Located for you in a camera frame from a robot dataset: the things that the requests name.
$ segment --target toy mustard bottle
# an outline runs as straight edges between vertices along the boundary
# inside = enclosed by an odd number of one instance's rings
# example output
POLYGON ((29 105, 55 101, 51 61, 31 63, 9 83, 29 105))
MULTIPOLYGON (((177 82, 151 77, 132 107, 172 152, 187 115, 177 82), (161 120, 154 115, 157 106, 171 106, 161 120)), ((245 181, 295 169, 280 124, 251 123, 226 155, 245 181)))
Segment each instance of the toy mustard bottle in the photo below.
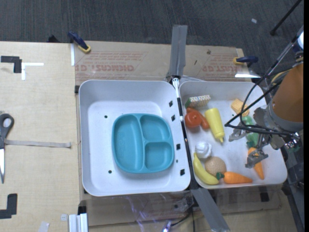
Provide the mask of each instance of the toy mustard bottle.
POLYGON ((217 108, 211 108, 205 111, 205 118, 207 119, 211 132, 215 139, 220 140, 223 143, 223 137, 225 135, 221 116, 217 108))

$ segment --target toy tomato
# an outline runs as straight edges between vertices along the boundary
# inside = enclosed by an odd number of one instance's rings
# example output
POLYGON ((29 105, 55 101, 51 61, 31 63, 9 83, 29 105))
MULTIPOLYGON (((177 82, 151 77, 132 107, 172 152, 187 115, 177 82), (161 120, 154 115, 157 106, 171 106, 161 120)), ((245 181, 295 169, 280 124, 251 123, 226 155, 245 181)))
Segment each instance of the toy tomato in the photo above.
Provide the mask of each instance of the toy tomato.
POLYGON ((196 111, 189 112, 184 117, 185 125, 189 128, 200 126, 202 118, 196 111))
POLYGON ((196 109, 192 108, 192 107, 187 107, 187 113, 190 113, 190 112, 196 112, 202 119, 202 122, 201 122, 201 127, 205 130, 208 130, 210 128, 209 126, 209 123, 207 121, 207 119, 196 109))

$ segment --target scissor blade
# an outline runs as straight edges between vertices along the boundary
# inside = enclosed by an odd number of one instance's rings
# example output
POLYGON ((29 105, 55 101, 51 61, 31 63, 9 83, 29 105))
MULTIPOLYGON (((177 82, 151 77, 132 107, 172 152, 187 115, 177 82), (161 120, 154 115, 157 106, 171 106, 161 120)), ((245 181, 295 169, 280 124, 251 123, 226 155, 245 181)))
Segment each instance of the scissor blade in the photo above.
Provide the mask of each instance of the scissor blade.
POLYGON ((4 183, 4 148, 0 149, 1 182, 4 183))

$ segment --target scissor handle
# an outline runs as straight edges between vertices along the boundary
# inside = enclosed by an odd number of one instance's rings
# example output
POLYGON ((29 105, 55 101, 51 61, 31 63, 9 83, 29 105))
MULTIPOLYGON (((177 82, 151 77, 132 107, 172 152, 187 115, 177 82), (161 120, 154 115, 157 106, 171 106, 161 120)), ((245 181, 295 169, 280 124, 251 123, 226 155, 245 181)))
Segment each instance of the scissor handle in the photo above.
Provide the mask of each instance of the scissor handle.
POLYGON ((13 127, 14 125, 14 118, 9 115, 9 114, 1 114, 0 115, 0 136, 2 139, 5 139, 7 134, 9 133, 9 130, 13 127), (6 119, 10 120, 10 124, 8 126, 4 125, 4 121, 6 119))

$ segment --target white tray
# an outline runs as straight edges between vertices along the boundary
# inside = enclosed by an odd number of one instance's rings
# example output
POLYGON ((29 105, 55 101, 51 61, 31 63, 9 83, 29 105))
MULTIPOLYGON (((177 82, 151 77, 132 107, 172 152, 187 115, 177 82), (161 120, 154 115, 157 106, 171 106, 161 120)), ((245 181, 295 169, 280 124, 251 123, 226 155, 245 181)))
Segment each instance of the white tray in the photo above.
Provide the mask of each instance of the white tray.
MULTIPOLYGON (((183 116, 186 114, 185 102, 189 97, 210 95, 211 100, 206 107, 198 109, 202 114, 206 109, 218 108, 223 125, 229 121, 236 113, 231 108, 231 103, 238 98, 244 101, 248 92, 254 84, 250 82, 200 82, 187 81, 180 86, 180 96, 183 106, 183 116)), ((255 87, 249 96, 247 104, 251 104, 257 98, 263 95, 259 86, 255 87)), ((265 99, 260 100, 257 104, 250 108, 249 116, 253 118, 254 110, 258 107, 266 105, 265 99)), ((237 125, 240 122, 236 118, 232 125, 237 125)), ((287 169, 284 163, 283 156, 280 150, 274 150, 270 145, 263 147, 264 153, 268 154, 268 158, 262 160, 265 179, 261 180, 253 168, 245 167, 247 163, 248 147, 246 138, 238 139, 229 142, 229 135, 233 132, 233 128, 224 127, 225 138, 223 144, 215 140, 211 130, 186 129, 188 143, 190 146, 191 157, 195 151, 195 145, 200 141, 206 141, 212 145, 212 155, 220 157, 225 163, 228 171, 237 172, 253 179, 252 183, 248 184, 225 184, 220 180, 218 185, 206 185, 196 177, 197 182, 207 189, 223 189, 243 186, 258 186, 258 185, 276 185, 283 183, 287 178, 287 169)))
POLYGON ((176 92, 171 84, 163 81, 89 80, 80 86, 79 101, 82 180, 89 194, 114 196, 175 192, 189 186, 187 153, 176 92), (131 174, 117 166, 112 155, 112 126, 119 116, 130 113, 158 115, 169 124, 175 155, 168 169, 151 174, 131 174))

